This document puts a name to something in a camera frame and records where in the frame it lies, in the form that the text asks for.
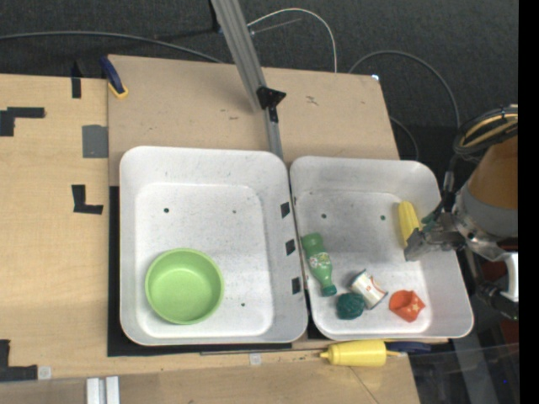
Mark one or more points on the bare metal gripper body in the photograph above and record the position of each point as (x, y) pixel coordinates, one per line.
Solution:
(447, 232)

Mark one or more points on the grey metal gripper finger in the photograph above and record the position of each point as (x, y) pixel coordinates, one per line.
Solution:
(414, 251)
(421, 235)

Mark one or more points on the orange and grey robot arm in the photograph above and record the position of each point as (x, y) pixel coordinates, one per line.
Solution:
(492, 183)

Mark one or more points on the yellow corn cob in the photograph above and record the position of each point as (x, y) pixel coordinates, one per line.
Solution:
(407, 221)

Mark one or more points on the white can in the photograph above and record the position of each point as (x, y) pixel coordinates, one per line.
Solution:
(367, 288)

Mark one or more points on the white plastic tray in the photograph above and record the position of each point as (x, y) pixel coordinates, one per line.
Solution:
(210, 225)
(358, 225)

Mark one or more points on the green broccoli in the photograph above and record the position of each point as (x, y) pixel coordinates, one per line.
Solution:
(350, 306)

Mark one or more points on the green plastic bottle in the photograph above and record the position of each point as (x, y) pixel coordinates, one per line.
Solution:
(318, 261)

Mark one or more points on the yellow mustard bottle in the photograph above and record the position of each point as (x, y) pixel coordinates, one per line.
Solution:
(358, 353)

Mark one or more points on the green bowl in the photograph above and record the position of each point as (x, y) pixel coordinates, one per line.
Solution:
(184, 286)

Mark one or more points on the pale wood board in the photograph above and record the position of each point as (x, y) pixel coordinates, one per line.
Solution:
(189, 103)

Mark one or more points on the black cylinder on white bracket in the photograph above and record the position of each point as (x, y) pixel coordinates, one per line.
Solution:
(503, 295)

